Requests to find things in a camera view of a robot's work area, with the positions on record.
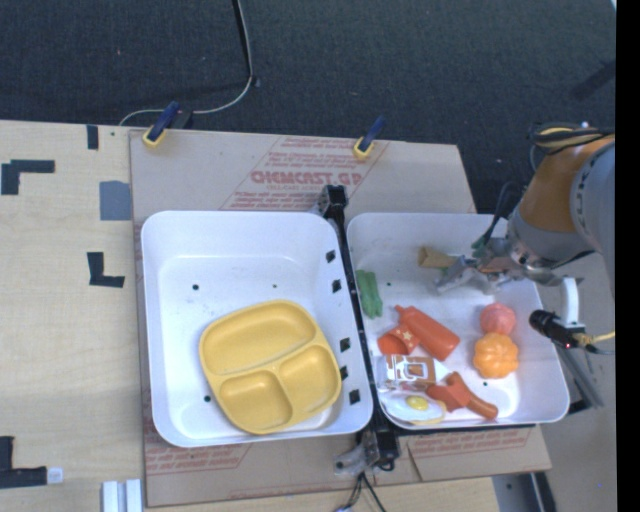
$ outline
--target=toy fried egg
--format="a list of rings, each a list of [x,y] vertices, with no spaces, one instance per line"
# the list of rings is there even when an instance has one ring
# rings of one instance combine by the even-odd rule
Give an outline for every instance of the toy fried egg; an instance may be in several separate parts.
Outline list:
[[[444,403],[416,391],[381,393],[380,402],[389,416],[413,425],[438,423],[447,412]]]

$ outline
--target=white plastic tray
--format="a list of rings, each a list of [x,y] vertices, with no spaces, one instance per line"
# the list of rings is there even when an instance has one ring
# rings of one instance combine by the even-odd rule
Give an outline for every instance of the white plastic tray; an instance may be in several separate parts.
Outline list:
[[[452,255],[469,255],[471,243],[486,231],[491,220],[489,215],[477,214],[365,213],[353,218],[347,227],[354,270],[375,272],[383,301],[382,317],[371,319],[363,314],[372,361],[381,356],[378,337],[396,325],[398,314],[394,306],[415,306],[460,337],[460,344],[444,365],[458,371],[473,392],[499,410],[498,418],[489,421],[467,409],[458,409],[448,413],[441,423],[427,427],[389,418],[403,428],[547,423],[561,419],[568,410],[569,393],[556,349],[529,326],[531,312],[542,307],[531,281],[506,283],[495,295],[486,295],[473,282],[439,294],[434,283],[440,271],[418,265],[421,246]],[[494,235],[503,232],[501,223]],[[473,367],[472,358],[475,341],[483,334],[480,311],[494,301],[516,312],[518,322],[511,337],[520,350],[520,365],[504,379],[483,379]],[[427,353],[418,346],[412,355]]]
[[[164,439],[196,447],[364,428],[373,399],[338,239],[326,220],[301,212],[165,211],[147,219],[141,243],[152,413]],[[198,343],[213,320],[272,299],[306,308],[346,377],[330,408],[286,430],[253,435],[215,403]]]

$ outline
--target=gray tape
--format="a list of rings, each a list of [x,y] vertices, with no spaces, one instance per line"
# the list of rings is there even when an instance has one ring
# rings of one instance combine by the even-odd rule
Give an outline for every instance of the gray tape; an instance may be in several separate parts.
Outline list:
[[[131,190],[128,183],[100,182],[100,220],[131,220]]]

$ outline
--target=yellow divided plate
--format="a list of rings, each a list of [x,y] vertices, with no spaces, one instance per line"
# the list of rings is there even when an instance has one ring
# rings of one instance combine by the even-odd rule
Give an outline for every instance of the yellow divided plate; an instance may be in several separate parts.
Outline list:
[[[209,324],[200,337],[200,363],[229,420],[252,434],[295,425],[340,394],[327,339],[291,301],[263,302]]]

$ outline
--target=toy food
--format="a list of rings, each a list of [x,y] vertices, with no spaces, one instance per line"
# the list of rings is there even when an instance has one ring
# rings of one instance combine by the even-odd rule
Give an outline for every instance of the toy food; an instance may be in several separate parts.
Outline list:
[[[443,402],[430,400],[423,393],[410,391],[381,393],[380,402],[389,416],[414,425],[438,423],[447,412]]]
[[[410,354],[417,345],[421,345],[429,355],[444,361],[460,343],[457,334],[415,307],[396,306],[395,309],[400,313],[398,326],[378,339],[378,347],[383,354]]]
[[[418,251],[418,265],[423,268],[448,268],[456,262],[455,256],[450,256],[433,247],[420,247]]]
[[[498,416],[498,408],[473,393],[458,372],[447,375],[445,382],[446,386],[439,384],[429,386],[426,393],[429,398],[444,402],[447,411],[466,407],[489,420]]]
[[[436,383],[436,368],[433,358],[386,355],[378,362],[379,386],[381,389],[411,387],[424,390]]]
[[[518,346],[506,334],[489,332],[476,342],[473,366],[485,379],[506,377],[518,364]]]
[[[382,299],[378,294],[378,283],[373,272],[356,270],[356,282],[360,290],[360,302],[364,314],[369,318],[382,316]]]
[[[480,313],[480,328],[483,332],[511,334],[516,325],[516,314],[509,306],[494,302]]]

